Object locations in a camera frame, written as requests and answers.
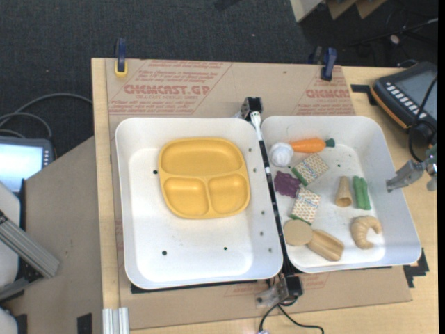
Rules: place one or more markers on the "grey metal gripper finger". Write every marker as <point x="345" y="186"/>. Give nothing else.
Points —
<point x="405" y="176"/>

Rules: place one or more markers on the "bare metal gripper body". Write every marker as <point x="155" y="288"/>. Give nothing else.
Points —
<point x="432" y="177"/>

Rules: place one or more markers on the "white plastic tray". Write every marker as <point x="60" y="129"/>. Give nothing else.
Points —
<point x="194" y="249"/>
<point x="389" y="151"/>

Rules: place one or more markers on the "green asparagus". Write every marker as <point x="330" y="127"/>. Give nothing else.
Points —
<point x="361" y="193"/>

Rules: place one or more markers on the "tan ice cream cone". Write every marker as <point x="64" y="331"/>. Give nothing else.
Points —
<point x="343" y="193"/>

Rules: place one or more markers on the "beige croissant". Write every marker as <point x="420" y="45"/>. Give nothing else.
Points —
<point x="363" y="231"/>

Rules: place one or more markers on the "white patterned carton green edge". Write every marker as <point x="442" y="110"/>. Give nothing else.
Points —
<point x="306" y="205"/>
<point x="310" y="168"/>

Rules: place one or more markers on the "orange carrot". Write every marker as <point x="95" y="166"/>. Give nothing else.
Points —
<point x="307" y="145"/>

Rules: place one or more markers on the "beige hot dog bun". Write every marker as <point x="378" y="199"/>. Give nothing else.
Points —
<point x="325" y="245"/>

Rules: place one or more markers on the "purple grapes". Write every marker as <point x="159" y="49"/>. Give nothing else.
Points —
<point x="285" y="183"/>

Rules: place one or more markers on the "round tan biscuit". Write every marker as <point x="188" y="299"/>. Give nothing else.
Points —
<point x="297" y="232"/>

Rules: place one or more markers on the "white garlic bulb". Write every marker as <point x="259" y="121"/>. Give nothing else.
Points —
<point x="281" y="154"/>

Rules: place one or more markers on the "thin black and white rod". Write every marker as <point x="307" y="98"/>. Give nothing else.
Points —
<point x="268" y="167"/>

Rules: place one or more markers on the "yellow divided plate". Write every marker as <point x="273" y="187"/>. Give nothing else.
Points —
<point x="203" y="158"/>

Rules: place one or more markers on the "brown cardboard board red print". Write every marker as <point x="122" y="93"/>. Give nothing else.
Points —
<point x="174" y="96"/>

